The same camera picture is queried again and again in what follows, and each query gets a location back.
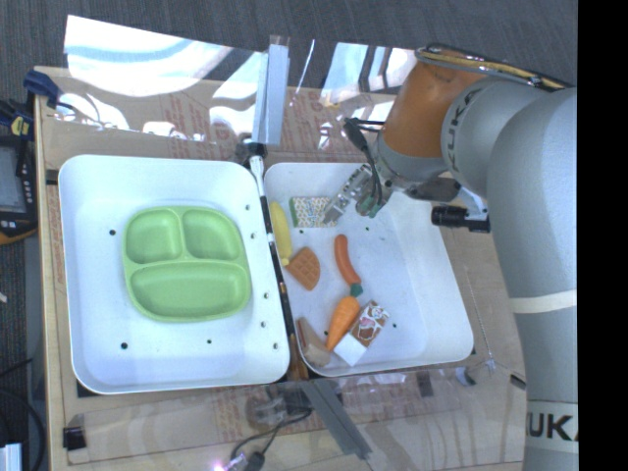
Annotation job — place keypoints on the white plastic tray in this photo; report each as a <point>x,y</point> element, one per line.
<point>98,312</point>
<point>417,282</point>

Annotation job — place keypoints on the orange carrot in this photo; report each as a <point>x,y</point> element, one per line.
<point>343,317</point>

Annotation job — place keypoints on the yellow banana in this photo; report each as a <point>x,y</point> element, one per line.
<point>280,228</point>

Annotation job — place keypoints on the orange sausage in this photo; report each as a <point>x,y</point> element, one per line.
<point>345,260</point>

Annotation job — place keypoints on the brown and white carton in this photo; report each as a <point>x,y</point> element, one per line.
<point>370,324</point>

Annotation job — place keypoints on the brown cardboard board red print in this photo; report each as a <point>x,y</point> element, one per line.
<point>422,410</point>

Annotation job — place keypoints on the tan bread slice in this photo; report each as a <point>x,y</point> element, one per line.
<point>314,349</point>

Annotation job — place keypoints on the black cylinder on white bracket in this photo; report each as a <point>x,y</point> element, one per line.
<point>454,215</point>

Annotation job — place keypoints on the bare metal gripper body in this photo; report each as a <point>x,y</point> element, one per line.
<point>357,184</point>

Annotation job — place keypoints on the brown waffle biscuit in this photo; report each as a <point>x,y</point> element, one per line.
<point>305,268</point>

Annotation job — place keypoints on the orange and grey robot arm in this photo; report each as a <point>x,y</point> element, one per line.
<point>535,204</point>

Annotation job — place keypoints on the green divided plate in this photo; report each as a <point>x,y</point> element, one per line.
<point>189,290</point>

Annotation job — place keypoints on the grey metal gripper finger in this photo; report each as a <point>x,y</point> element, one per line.
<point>331,204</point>
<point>340,214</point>

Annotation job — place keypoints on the green and white patterned packet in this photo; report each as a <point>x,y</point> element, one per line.
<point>306,212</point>

